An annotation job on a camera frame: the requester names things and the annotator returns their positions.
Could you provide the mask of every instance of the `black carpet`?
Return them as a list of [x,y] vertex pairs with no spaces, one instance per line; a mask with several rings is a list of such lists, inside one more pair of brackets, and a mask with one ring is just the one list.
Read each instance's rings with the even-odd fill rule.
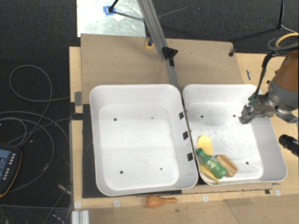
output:
[[[276,29],[281,0],[153,0],[157,13],[163,15],[186,7],[185,10],[161,17],[166,37],[230,41],[237,52],[267,52],[267,42],[286,34]],[[298,30],[299,0],[285,1],[283,24]],[[44,69],[52,80],[53,98],[69,96],[68,47],[79,46],[76,33],[76,0],[0,0],[0,112],[27,111],[42,114],[47,102],[29,102],[13,94],[8,85],[9,74],[20,65]],[[12,76],[13,87],[31,99],[48,99],[50,87],[45,75],[33,68],[17,70]],[[34,122],[39,117],[29,114],[0,114]],[[46,116],[65,119],[70,116],[68,100],[51,102]],[[17,121],[0,122],[0,142],[9,142],[22,134]],[[28,130],[34,127],[26,123]],[[68,133],[68,121],[60,123]],[[70,184],[68,140],[56,126],[49,126],[55,143],[53,163],[33,184],[8,193],[0,204],[52,207],[62,194],[59,184]],[[36,131],[24,146],[20,173],[12,189],[18,188],[47,168],[52,149],[44,131]],[[57,207],[67,207],[65,195]]]

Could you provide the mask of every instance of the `brown cardboard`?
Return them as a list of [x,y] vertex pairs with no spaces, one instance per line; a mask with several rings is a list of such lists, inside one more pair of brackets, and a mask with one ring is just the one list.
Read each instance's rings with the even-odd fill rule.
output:
[[[155,49],[145,48],[147,38],[81,36],[82,97],[101,84],[166,84],[169,77],[165,60]],[[229,56],[229,42],[167,39],[178,49],[175,69],[180,90],[188,84],[242,84],[235,56]]]

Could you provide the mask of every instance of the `wooden spoon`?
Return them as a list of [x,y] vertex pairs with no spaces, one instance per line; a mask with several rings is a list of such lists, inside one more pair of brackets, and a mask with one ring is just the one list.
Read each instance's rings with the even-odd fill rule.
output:
[[159,196],[148,196],[145,202],[148,207],[156,208],[165,203],[177,203],[177,199],[175,197],[163,198]]

